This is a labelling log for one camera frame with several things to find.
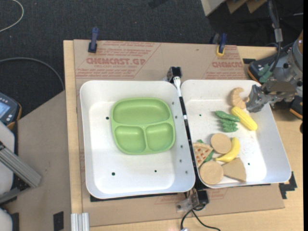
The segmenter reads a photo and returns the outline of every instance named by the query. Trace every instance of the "wooden table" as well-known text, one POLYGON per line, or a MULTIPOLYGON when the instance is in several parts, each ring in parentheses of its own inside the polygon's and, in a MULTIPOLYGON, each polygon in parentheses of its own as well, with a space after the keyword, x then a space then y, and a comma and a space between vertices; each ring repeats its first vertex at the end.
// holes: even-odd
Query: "wooden table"
MULTIPOLYGON (((261 59, 275 52, 267 47, 238 47, 241 58, 261 59)), ((76 86, 74 78, 74 43, 64 41, 64 68, 70 161, 70 187, 72 213, 82 213, 78 126, 76 113, 76 86)), ((274 110, 275 121, 285 147, 297 188, 287 192, 285 208, 268 211, 246 212, 200 217, 209 226, 222 231, 300 231, 304 230, 303 207, 303 136, 299 131, 301 120, 287 110, 274 110)), ((187 218, 184 226, 190 231, 206 230, 196 218, 187 218)), ((179 231, 180 219, 151 221, 112 226, 93 227, 92 231, 179 231)))

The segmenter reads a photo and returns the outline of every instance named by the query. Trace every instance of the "clamp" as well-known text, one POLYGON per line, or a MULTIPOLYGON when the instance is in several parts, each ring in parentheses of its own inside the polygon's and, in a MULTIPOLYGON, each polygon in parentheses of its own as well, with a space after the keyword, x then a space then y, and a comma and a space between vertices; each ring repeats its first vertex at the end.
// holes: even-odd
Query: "clamp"
POLYGON ((217 46, 216 55, 223 56, 225 53, 225 46, 227 42, 227 34, 223 33, 220 37, 219 45, 217 46))
POLYGON ((91 42, 89 43, 89 48, 88 48, 88 52, 91 52, 91 53, 96 53, 96 49, 97 49, 97 37, 98 37, 98 28, 97 27, 94 27, 92 29, 92 37, 91 37, 91 42))

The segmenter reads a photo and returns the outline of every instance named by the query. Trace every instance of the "black cable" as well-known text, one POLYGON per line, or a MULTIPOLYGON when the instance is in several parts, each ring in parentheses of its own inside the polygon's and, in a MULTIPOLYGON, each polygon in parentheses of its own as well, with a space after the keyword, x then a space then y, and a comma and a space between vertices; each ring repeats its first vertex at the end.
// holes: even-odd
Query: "black cable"
POLYGON ((189 211, 183 216, 183 218, 182 218, 182 220, 181 220, 181 225, 180 225, 181 230, 184 228, 183 224, 184 224, 185 218, 188 216, 189 213, 192 212, 193 215, 197 218, 197 220, 200 222, 200 224, 201 224, 202 226, 204 226, 204 227, 206 227, 206 228, 208 228, 208 229, 214 229, 214 230, 217 230, 217 231, 221 231, 219 228, 211 227, 211 226, 208 226, 208 225, 204 224, 204 223, 198 218, 198 216, 196 215, 196 213, 195 213, 193 210, 194 210, 194 209, 189 210, 189 211))
POLYGON ((273 2, 274 0, 267 0, 269 16, 274 24, 274 28, 279 28, 279 16, 276 8, 276 4, 273 2))
POLYGON ((278 50, 278 44, 277 44, 277 43, 269 43, 269 44, 267 44, 265 47, 271 47, 271 46, 276 47, 277 50, 278 50))
POLYGON ((182 218, 182 220, 181 220, 181 230, 184 228, 184 227, 183 227, 183 223, 184 223, 185 218, 187 217, 187 215, 188 215, 189 213, 192 212, 192 210, 193 210, 193 209, 191 209, 190 211, 188 211, 188 212, 183 216, 183 218, 182 218))
POLYGON ((283 52, 287 52, 292 46, 293 46, 294 43, 290 43, 290 44, 287 44, 285 45, 283 48, 282 48, 282 51, 283 52))
POLYGON ((270 72, 273 72, 274 69, 276 68, 276 65, 279 61, 279 57, 280 57, 280 53, 281 53, 281 42, 278 42, 278 47, 277 47, 277 55, 275 57, 275 60, 273 61, 274 64, 272 65, 272 67, 269 69, 270 72))
POLYGON ((197 220, 198 220, 204 227, 206 227, 206 228, 208 228, 208 229, 215 229, 215 230, 221 231, 219 228, 215 228, 215 227, 211 227, 211 226, 205 225, 205 224, 198 218, 198 216, 196 215, 196 213, 195 213, 193 210, 192 210, 192 213, 193 213, 193 215, 197 218, 197 220))
POLYGON ((200 210, 203 210, 204 208, 205 208, 205 205, 202 205, 201 207, 195 207, 193 210, 200 211, 200 210))
POLYGON ((20 61, 20 60, 23 60, 23 61, 33 61, 33 62, 37 62, 37 63, 40 63, 40 64, 43 64, 44 66, 48 67, 51 71, 53 71, 56 76, 58 77, 61 85, 62 85, 62 89, 64 90, 65 87, 64 87, 64 83, 60 77, 60 75, 57 73, 57 71, 54 70, 53 67, 51 67, 49 64, 41 61, 41 60, 38 60, 38 59, 35 59, 35 58, 28 58, 28 57, 13 57, 13 58, 7 58, 7 59, 3 59, 3 60, 0 60, 0 64, 1 63, 4 63, 4 62, 10 62, 10 61, 20 61))

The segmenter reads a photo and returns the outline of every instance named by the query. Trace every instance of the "green divided plate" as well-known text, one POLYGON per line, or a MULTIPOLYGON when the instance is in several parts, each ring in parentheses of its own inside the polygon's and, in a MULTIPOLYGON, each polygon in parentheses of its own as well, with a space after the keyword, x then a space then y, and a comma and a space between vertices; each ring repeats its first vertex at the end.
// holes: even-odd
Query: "green divided plate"
POLYGON ((111 110, 112 133, 118 148, 127 154, 153 154, 169 150, 175 141, 168 104, 158 98, 129 98, 111 110))

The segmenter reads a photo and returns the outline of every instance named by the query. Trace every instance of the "toy banana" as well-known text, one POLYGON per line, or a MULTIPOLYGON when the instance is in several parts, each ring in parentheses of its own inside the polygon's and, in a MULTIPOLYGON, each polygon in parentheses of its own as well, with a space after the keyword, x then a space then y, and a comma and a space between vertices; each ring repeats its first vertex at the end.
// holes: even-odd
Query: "toy banana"
POLYGON ((240 142, 237 138, 233 138, 231 141, 232 147, 231 150, 227 153, 224 154, 221 157, 216 157, 215 161, 221 161, 221 162, 225 162, 228 163, 230 161, 232 161, 240 152, 240 142))

